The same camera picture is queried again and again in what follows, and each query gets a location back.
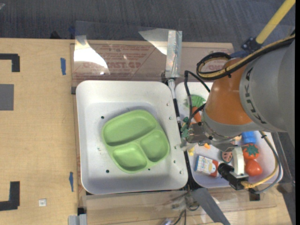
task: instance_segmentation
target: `green plate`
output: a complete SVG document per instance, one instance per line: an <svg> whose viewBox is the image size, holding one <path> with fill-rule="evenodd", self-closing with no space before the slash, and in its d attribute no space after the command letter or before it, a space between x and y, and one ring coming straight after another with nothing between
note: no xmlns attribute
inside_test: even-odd
<svg viewBox="0 0 300 225"><path fill-rule="evenodd" d="M150 168L170 152L165 132L145 110L134 110L109 120L101 136L115 164L127 173Z"/></svg>

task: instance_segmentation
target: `yellow pole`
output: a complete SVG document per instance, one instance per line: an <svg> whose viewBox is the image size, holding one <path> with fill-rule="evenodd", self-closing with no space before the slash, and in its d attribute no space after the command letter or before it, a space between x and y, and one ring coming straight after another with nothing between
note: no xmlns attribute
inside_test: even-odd
<svg viewBox="0 0 300 225"><path fill-rule="evenodd" d="M285 0L277 12L273 15L268 24L263 28L261 33L256 37L256 42L263 44L270 33L276 28L288 11L294 6L296 0Z"/></svg>

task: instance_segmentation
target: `tomato slice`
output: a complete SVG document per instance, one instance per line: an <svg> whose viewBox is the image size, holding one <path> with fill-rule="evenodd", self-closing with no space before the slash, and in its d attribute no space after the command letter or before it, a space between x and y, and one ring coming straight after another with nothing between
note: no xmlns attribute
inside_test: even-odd
<svg viewBox="0 0 300 225"><path fill-rule="evenodd" d="M259 156L258 147L254 143L248 143L246 147L243 148L244 158L249 159L257 159Z"/></svg>
<svg viewBox="0 0 300 225"><path fill-rule="evenodd" d="M246 163L245 166L245 172L249 175L249 176L257 176L262 174L263 169L262 167L259 165L258 162L256 162L255 160L249 160Z"/></svg>

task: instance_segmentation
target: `white plastic tray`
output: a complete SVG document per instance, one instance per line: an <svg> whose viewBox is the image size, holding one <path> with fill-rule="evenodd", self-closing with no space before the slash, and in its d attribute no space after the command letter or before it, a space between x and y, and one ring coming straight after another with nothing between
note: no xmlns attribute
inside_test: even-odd
<svg viewBox="0 0 300 225"><path fill-rule="evenodd" d="M207 99L208 98L208 91L204 88L204 86L200 82L188 82L188 88L190 91L191 95L199 95L202 96L203 98ZM206 83L209 88L211 88L212 83L208 82ZM179 107L179 112L180 112L180 119L183 120L185 117L189 115L189 109L185 105L187 103L187 93L184 87L184 83L179 83L176 88L175 88L175 94L177 98L177 103ZM268 139L272 143L274 149L274 142L272 139L272 136L270 133L266 133L268 136ZM258 131L255 131L255 136L256 136L256 145L259 147L260 151L260 156L256 159L257 162L261 165L263 169L263 173L259 176L255 177L249 177L249 182L257 182L260 181L261 179L267 177L269 174L271 174L275 168L275 159L272 153L272 150L269 148L267 143L265 142L264 139L261 138L260 133ZM189 161L191 164L191 169L192 169L192 175L194 180L200 185L205 188L220 188L220 187L228 187L228 181L225 179L221 178L220 176L217 178L205 175L203 173L195 172L194 171L194 165L195 165L195 159L196 155L202 155L205 157L209 157L212 159L215 159L219 162L223 162L219 156L219 150L213 146L210 147L210 149L207 149L205 147L199 147L197 143L195 143L195 152L194 156L188 156ZM266 183L272 183L278 175L277 173Z"/></svg>
<svg viewBox="0 0 300 225"><path fill-rule="evenodd" d="M81 180L92 194L175 190L187 183L184 153L170 89L161 82L84 81L76 89ZM111 118L145 109L165 131L170 154L150 170L120 170L102 143L101 128Z"/></svg>

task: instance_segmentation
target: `wooden tabletop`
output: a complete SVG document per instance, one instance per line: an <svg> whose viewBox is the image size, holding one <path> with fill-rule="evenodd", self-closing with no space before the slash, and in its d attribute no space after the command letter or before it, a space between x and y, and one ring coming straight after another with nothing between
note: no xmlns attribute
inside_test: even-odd
<svg viewBox="0 0 300 225"><path fill-rule="evenodd" d="M10 60L0 60L0 84L14 86L13 110L0 110L0 202L9 201L10 182L20 184L20 204L17 209L0 211L0 224L63 225L68 224L69 215L77 214L75 118L70 92L73 43L63 39L0 38L0 53L20 56L20 72L12 72ZM66 61L65 75L61 59ZM232 224L291 224L276 189L263 202L251 205L237 199L237 193L232 193L231 199L224 198L220 189L212 194ZM123 225L159 225L163 221L153 217L151 221L129 223L122 221L121 210L116 216ZM91 212L88 224L113 224L104 220L97 221ZM203 211L189 213L187 218L187 224L212 222Z"/></svg>

